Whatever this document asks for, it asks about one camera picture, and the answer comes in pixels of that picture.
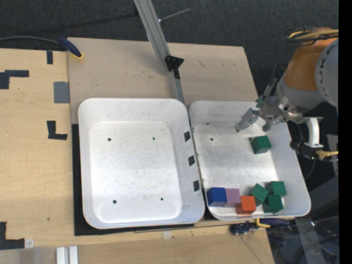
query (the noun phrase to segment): dark background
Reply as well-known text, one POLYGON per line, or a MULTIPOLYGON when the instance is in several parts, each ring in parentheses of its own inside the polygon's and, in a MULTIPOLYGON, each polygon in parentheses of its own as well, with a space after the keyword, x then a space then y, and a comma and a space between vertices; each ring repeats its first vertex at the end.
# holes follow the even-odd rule
MULTIPOLYGON (((274 66, 288 63, 294 52, 283 40, 287 30, 303 25, 339 27, 339 0, 152 1, 159 18, 191 9, 161 22, 168 42, 243 46, 259 95, 274 66)), ((31 35, 54 40, 61 36, 147 40, 133 0, 0 0, 0 33, 0 38, 31 35)), ((60 50, 55 44, 33 40, 0 41, 0 47, 60 50)), ((338 134, 336 109, 323 103, 311 114, 324 117, 321 142, 327 146, 326 134, 338 134)), ((294 126, 289 127, 296 136, 294 126)), ((308 173, 312 163, 301 157, 299 161, 303 173, 308 173)), ((306 181, 308 190, 332 177, 332 166, 318 161, 306 181)))

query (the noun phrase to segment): cube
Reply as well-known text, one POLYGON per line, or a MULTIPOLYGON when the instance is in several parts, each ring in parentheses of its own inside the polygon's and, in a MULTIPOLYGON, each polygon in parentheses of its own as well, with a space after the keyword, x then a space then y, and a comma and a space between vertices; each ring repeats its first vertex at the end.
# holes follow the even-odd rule
POLYGON ((241 196, 241 203, 236 206, 238 215, 251 215, 256 209, 255 198, 253 196, 241 196))
POLYGON ((227 202, 223 207, 236 207, 241 203, 241 196, 239 189, 225 189, 227 202))
POLYGON ((250 195, 255 197, 256 206, 261 205, 265 201, 268 194, 269 191, 259 184, 256 184, 250 192, 250 195))
POLYGON ((251 147, 254 154, 265 153, 271 149, 271 144, 268 136, 258 136, 255 138, 250 138, 251 147))
POLYGON ((208 205, 213 207, 222 207, 226 204, 225 188, 210 188, 207 191, 208 205))
POLYGON ((277 213, 284 209, 280 195, 268 195, 263 203, 264 213, 277 213))
POLYGON ((281 197, 286 195, 285 183, 283 181, 271 181, 265 185, 265 189, 271 195, 280 195, 281 197))

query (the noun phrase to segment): empty white tray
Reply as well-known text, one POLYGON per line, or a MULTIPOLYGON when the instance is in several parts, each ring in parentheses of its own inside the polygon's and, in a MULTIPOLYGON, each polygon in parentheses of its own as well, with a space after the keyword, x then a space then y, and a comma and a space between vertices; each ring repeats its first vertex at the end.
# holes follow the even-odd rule
MULTIPOLYGON (((236 132, 235 125, 254 102, 197 101, 190 106, 190 121, 205 191, 211 187, 238 188, 248 195, 256 183, 284 181, 287 195, 282 198, 284 209, 276 217, 306 215, 311 207, 309 193, 297 160, 290 148, 291 137, 286 124, 278 124, 264 132, 261 118, 252 126, 236 132), (255 155, 249 138, 267 135, 272 148, 255 155)), ((237 215, 233 207, 211 207, 218 219, 273 217, 264 213, 262 205, 251 216, 237 215)))
POLYGON ((205 205, 186 107, 91 98, 79 107, 83 213, 99 229, 190 224, 205 205))

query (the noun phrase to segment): green cube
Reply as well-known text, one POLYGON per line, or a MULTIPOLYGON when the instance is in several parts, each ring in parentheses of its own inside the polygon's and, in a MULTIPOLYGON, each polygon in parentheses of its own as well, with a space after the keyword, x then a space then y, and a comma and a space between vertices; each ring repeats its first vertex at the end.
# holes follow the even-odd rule
POLYGON ((268 195, 263 203, 264 213, 277 213, 284 209, 282 205, 281 196, 279 195, 268 195))
POLYGON ((269 191, 259 184, 256 184, 250 192, 250 195, 255 197, 256 206, 261 205, 265 201, 268 194, 269 191))
POLYGON ((268 136, 259 136, 255 138, 250 138, 250 143, 254 154, 265 153, 271 149, 271 144, 268 136))
POLYGON ((281 197, 286 195, 285 183, 283 181, 271 181, 265 185, 265 189, 271 195, 280 195, 281 197))

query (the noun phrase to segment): wooden table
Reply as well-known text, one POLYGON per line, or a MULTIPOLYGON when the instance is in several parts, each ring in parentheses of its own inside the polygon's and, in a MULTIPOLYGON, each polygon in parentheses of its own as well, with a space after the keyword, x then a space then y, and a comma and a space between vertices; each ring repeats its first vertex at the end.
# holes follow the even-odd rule
MULTIPOLYGON (((70 40, 85 53, 81 62, 66 52, 53 52, 53 64, 47 64, 45 51, 0 49, 0 72, 30 72, 28 78, 11 77, 9 89, 0 90, 0 221, 7 221, 6 238, 32 239, 37 248, 80 245, 80 259, 86 259, 83 263, 93 263, 89 258, 94 251, 107 260, 105 252, 113 250, 114 245, 117 251, 130 250, 136 262, 142 252, 163 246, 171 251, 159 251, 157 263, 170 257, 182 262, 182 257, 193 259, 195 255, 212 262, 206 255, 212 251, 210 246, 217 250, 218 244, 226 248, 227 259, 238 253, 242 260, 247 254, 253 257, 255 253, 250 253, 248 244, 229 233, 227 224, 235 222, 199 221, 193 228, 172 230, 168 240, 163 239, 160 230, 74 235, 71 124, 77 123, 79 103, 88 97, 172 95, 148 42, 70 40), (70 104, 54 103, 53 83, 59 81, 70 82, 70 104), (68 134, 67 140, 48 139, 48 120, 56 121, 56 132, 68 134), (140 248, 140 254, 134 245, 140 248), (242 246, 241 252, 234 252, 233 246, 237 245, 242 246), (178 258, 183 249, 188 253, 178 258)), ((253 101, 257 97, 242 47, 171 43, 169 48, 174 56, 185 58, 180 74, 188 107, 197 100, 253 101)), ((273 263, 265 230, 256 231, 251 238, 256 240, 259 254, 264 251, 265 261, 258 262, 256 256, 248 263, 273 263)), ((113 250, 112 255, 117 257, 117 251, 113 250)))

